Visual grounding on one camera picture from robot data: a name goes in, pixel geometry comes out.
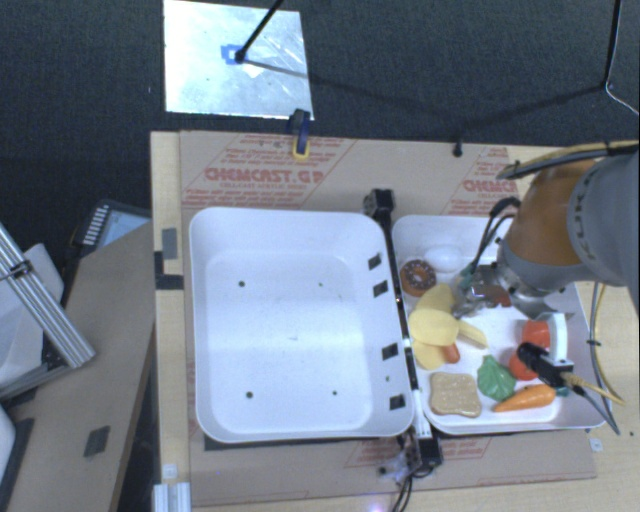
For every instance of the red sausage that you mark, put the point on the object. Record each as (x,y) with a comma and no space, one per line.
(452,353)

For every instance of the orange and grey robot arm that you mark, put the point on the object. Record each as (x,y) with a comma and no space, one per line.
(595,220)

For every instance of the red tomato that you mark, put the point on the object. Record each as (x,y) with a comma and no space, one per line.
(520,369)

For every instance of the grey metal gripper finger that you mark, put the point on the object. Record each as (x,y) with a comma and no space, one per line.
(464,288)
(461,311)

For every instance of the white plastic tray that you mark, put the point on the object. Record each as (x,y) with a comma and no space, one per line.
(500,420)
(290,330)

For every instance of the black cylinder on white bracket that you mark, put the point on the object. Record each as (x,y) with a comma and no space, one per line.
(542,364)

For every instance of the brown doughnut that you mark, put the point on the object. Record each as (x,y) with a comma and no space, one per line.
(407,280)

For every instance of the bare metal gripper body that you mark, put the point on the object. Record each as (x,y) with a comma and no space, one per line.
(531,300)

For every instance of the pale yellow banana piece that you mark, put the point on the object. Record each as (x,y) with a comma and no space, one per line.
(472,334)

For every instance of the yellow potato chip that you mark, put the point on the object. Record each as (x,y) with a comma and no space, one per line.
(427,356)
(436,298)
(432,327)

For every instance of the brown bread slice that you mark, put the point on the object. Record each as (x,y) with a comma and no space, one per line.
(454,395)

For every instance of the brown cardboard board red print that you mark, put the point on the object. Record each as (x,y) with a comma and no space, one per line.
(400,170)

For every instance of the thin black and white rod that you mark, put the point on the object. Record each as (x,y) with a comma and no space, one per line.
(402,320)

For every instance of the orange carrot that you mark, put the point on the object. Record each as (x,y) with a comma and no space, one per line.
(525,398)

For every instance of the white egg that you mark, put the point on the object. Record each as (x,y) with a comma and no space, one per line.
(442,257)

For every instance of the green lettuce leaf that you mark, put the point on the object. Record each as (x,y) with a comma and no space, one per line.
(495,380)

